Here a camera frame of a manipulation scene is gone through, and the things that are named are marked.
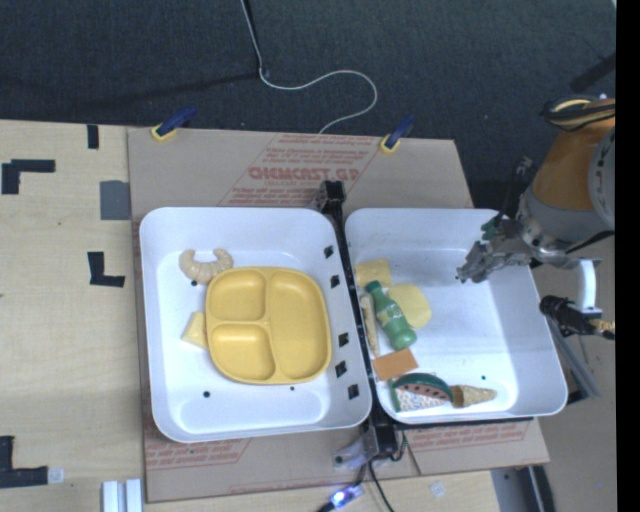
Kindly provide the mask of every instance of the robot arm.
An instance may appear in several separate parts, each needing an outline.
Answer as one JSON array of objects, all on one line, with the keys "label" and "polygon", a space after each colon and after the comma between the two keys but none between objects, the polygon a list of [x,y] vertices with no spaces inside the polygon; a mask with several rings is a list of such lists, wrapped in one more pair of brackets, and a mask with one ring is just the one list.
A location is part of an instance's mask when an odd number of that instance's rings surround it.
[{"label": "robot arm", "polygon": [[570,253],[615,229],[615,100],[569,99],[551,105],[545,118],[563,129],[515,219],[499,214],[482,226],[463,266],[464,282],[533,260],[570,268]]}]

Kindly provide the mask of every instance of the toy bottle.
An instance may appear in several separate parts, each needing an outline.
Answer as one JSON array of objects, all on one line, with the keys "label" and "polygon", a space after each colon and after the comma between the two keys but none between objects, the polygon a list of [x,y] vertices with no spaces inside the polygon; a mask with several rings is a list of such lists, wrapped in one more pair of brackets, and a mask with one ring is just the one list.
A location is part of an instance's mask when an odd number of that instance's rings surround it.
[{"label": "toy bottle", "polygon": [[373,297],[376,318],[389,336],[394,350],[402,350],[415,343],[418,339],[416,333],[409,326],[398,303],[384,293],[380,282],[371,281],[365,286],[365,290]]}]

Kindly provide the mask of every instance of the yellow divided plate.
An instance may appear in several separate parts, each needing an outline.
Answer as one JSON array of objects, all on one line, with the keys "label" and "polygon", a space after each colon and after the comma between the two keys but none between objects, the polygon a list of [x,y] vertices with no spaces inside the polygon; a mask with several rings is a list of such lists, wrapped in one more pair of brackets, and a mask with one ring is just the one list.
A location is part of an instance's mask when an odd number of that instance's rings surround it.
[{"label": "yellow divided plate", "polygon": [[205,305],[211,359],[230,379],[292,384],[331,359],[327,308],[318,284],[282,267],[238,267],[216,276]]}]

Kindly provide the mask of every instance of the wooden table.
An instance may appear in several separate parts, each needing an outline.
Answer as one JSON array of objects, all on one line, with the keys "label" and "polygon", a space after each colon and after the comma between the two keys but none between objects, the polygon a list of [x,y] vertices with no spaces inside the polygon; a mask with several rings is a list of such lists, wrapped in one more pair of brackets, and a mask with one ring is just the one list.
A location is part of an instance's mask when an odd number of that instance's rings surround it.
[{"label": "wooden table", "polygon": [[[101,483],[144,478],[131,223],[101,220],[100,183],[128,181],[126,129],[1,121],[0,162],[55,159],[0,196],[0,436],[13,466],[47,465],[64,481],[0,489],[0,510],[100,510]],[[87,253],[123,287],[91,286]],[[438,497],[430,485],[439,482]],[[384,510],[371,483],[349,510]],[[488,471],[383,482],[396,510],[499,510]],[[149,511],[313,511],[336,488],[145,505]]]}]

